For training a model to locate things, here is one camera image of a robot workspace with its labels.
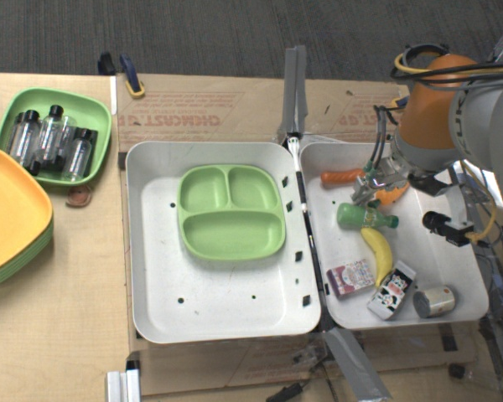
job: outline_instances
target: green plastic bottle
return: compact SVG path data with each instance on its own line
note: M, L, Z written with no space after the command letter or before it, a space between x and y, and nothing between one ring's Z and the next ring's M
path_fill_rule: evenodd
M396 228L399 225L399 218L394 215L384 216L374 207L342 203L337 208L337 223L340 226L354 228L377 228L379 226Z

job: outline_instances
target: black fabric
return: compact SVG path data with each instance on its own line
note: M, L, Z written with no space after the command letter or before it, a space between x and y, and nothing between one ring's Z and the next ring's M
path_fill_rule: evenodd
M0 0L0 72L282 78L304 44L309 79L389 80L406 44L482 61L502 34L503 0Z

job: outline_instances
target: carrot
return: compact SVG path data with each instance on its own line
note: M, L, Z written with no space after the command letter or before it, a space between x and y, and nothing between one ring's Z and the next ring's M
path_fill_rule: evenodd
M397 201L403 193L406 192L410 183L406 184L402 188L394 188L392 191L386 191L385 189L380 189L376 192L376 199L380 199L380 205L388 205Z
M361 168L346 171L324 171L320 174L320 181L324 184L344 184L354 182L358 176L365 176Z

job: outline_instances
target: yellow banana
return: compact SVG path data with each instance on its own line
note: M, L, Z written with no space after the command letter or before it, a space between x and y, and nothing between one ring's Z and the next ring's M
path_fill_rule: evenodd
M376 280L375 286L379 287L384 277L393 268L393 254L386 237L374 228L361 228L363 240L371 247L375 254Z

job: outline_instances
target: yellow plate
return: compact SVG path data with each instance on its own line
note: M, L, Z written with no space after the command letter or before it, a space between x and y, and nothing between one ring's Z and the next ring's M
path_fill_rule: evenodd
M0 150L0 266L32 244L51 219L52 203L47 193Z

